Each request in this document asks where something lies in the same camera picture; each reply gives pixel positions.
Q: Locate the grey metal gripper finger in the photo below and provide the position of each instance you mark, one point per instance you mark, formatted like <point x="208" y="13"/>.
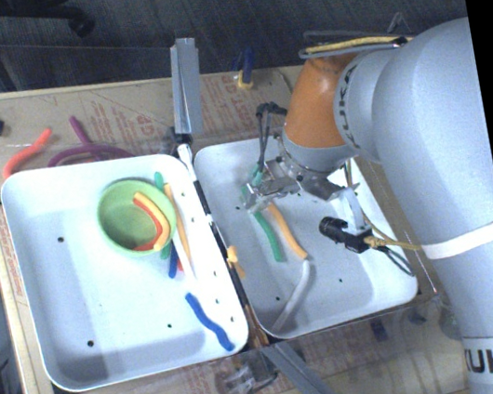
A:
<point x="266" y="197"/>
<point x="251" y="196"/>

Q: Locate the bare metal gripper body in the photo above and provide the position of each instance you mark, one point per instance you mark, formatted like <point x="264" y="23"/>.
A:
<point x="288" y="177"/>

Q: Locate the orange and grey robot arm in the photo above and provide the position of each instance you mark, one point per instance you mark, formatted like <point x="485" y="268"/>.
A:
<point x="422" y="122"/>

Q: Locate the short yellow foam piece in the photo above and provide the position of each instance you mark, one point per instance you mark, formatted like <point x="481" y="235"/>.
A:
<point x="234" y="259"/>

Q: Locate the long orange foam stick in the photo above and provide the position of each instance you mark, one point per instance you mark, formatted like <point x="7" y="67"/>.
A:
<point x="181" y="231"/>

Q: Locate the white foam stick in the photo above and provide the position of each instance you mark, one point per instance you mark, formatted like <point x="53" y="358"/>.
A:
<point x="186" y="263"/>

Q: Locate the teal foam stick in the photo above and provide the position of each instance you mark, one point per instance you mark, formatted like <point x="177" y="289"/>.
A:
<point x="158" y="178"/>

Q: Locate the white plastic tray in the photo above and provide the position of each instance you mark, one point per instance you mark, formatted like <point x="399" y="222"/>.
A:
<point x="106" y="310"/>
<point x="336" y="279"/>

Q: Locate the green bowl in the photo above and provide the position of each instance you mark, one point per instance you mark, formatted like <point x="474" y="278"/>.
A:
<point x="119" y="223"/>

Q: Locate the brown cardboard board red print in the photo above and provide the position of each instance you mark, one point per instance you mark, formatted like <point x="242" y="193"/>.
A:
<point x="128" y="117"/>

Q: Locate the black cylinder on white bracket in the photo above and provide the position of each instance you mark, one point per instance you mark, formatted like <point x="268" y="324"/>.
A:
<point x="345" y="233"/>

